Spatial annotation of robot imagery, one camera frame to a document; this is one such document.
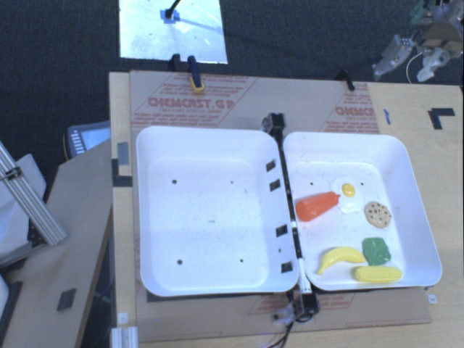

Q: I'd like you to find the white plastic tray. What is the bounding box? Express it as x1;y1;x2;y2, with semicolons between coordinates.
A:
135;125;302;298
282;131;444;293

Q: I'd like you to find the yellow corn cob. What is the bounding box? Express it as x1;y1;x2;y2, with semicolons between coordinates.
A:
354;265;404;284

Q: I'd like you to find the orange carrot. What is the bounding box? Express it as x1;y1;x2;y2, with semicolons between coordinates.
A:
294;191;342;223

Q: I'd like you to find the thin black and white rod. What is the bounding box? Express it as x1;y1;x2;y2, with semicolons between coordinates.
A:
275;131;311;294

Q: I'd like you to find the yellow banana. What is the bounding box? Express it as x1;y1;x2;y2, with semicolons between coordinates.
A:
317;246;368;276

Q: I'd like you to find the white and yellow fried egg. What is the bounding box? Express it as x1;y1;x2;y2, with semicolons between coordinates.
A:
329;175;365;215

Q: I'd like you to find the brown cardboard board red print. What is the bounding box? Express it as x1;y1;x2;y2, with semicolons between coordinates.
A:
129;70;433;344

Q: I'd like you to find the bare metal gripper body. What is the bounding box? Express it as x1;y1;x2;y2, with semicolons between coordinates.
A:
416;0;464;56

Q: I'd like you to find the green leaf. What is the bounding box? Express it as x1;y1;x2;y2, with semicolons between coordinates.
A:
361;237;392;267

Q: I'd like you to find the brown chocolate chip biscuit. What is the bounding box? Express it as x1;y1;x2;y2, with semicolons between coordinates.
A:
363;201;393;230

